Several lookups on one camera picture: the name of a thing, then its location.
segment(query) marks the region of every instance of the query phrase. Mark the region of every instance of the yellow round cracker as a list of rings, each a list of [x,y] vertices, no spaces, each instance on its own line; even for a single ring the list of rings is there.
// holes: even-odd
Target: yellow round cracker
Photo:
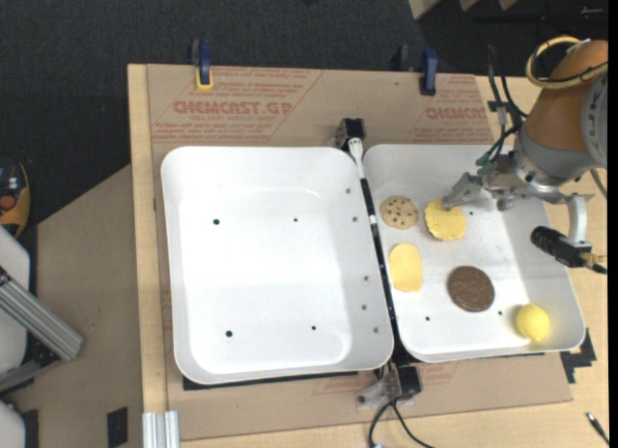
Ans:
[[[445,210],[441,199],[434,199],[425,208],[425,221],[430,233],[440,240],[458,240],[465,236],[465,216],[459,206]]]
[[[395,245],[388,255],[393,286],[403,292],[418,292],[423,286],[423,266],[418,248],[411,243]]]
[[[407,230],[418,221],[418,209],[404,196],[390,196],[379,205],[384,223],[392,228]]]

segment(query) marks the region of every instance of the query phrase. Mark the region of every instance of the yellow disc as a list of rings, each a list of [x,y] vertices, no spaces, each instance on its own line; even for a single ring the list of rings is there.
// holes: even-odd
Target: yellow disc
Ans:
[[[535,304],[526,304],[518,312],[518,330],[520,333],[540,342],[549,333],[549,315],[545,309]]]
[[[445,210],[441,199],[434,199],[425,208],[425,221],[430,233],[440,240],[458,240],[465,236],[464,212],[459,206]]]
[[[388,255],[393,286],[403,292],[418,292],[423,285],[423,267],[418,248],[411,243],[395,245]]]

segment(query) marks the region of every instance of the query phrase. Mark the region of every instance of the cardboard sheet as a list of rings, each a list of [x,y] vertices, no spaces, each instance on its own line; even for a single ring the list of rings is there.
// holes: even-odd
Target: cardboard sheet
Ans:
[[[365,121],[375,144],[489,144],[492,135],[476,79],[439,74],[434,97],[419,74],[343,70],[213,69],[214,89],[195,88],[189,66],[148,65],[161,306],[168,406],[183,440],[369,421],[354,392],[373,373],[185,391],[171,343],[167,246],[160,185],[162,158],[187,144],[323,146],[340,121]],[[571,399],[557,354],[419,365],[424,391],[406,416],[564,402]]]

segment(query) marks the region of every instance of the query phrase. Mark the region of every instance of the wooden table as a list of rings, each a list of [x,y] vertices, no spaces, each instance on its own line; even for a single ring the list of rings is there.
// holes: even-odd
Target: wooden table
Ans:
[[[487,79],[478,77],[477,81],[484,101],[492,99]],[[510,79],[510,88],[515,101],[524,110],[531,107],[538,95],[538,90],[522,78]],[[155,182],[147,66],[128,67],[128,91],[143,403],[145,411],[161,413],[168,409],[168,402],[153,207]],[[492,126],[492,132],[497,133],[497,125]],[[576,188],[579,192],[596,192],[589,176]],[[597,195],[589,202],[588,209],[588,239],[597,252],[606,254],[606,201]],[[562,232],[567,231],[566,209],[548,207],[548,212],[552,225]],[[583,269],[571,271],[571,277],[598,359],[593,367],[576,371],[577,383],[572,387],[574,400],[558,405],[417,418],[410,421],[410,427],[420,439],[440,448],[604,445],[585,413],[593,412],[608,430],[607,281],[606,277]],[[356,424],[196,440],[184,442],[183,447],[359,448],[366,446],[367,432],[367,424]],[[375,438],[389,447],[413,445],[396,421],[381,421]]]

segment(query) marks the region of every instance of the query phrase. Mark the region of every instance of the blue clamp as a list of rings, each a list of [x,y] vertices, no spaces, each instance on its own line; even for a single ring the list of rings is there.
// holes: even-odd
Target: blue clamp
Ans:
[[[437,53],[435,50],[426,48],[421,54],[421,71],[423,75],[420,78],[421,95],[435,95],[435,75],[437,74]]]
[[[211,69],[211,45],[206,40],[193,40],[191,44],[191,64],[195,69],[195,83],[200,91],[212,89],[214,81]]]

